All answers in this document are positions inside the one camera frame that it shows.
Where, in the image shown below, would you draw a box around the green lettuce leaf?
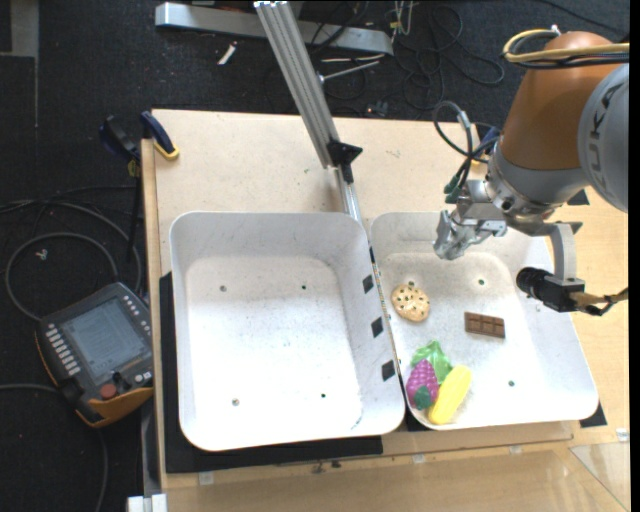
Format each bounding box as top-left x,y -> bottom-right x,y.
410,339 -> 454,384

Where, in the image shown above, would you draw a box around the white plastic tray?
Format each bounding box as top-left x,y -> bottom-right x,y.
168,210 -> 407,453
369,210 -> 601,432

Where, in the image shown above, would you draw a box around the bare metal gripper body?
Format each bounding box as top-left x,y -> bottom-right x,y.
448,178 -> 509,239

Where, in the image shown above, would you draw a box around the pale wood board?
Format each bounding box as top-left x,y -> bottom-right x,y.
141,108 -> 576,491

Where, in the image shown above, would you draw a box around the brown chocolate bar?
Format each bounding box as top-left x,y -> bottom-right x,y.
463,311 -> 507,340

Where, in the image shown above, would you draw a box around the purple grapes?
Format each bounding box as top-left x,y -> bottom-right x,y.
404,358 -> 441,412

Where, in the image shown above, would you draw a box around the yellow corn cob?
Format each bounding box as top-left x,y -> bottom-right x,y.
427,364 -> 474,427

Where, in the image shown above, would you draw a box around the black cylinder on white bracket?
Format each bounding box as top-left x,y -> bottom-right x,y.
515,222 -> 587,314

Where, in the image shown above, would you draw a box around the beige chocolate chip biscuit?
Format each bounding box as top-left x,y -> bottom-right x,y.
390,282 -> 432,324

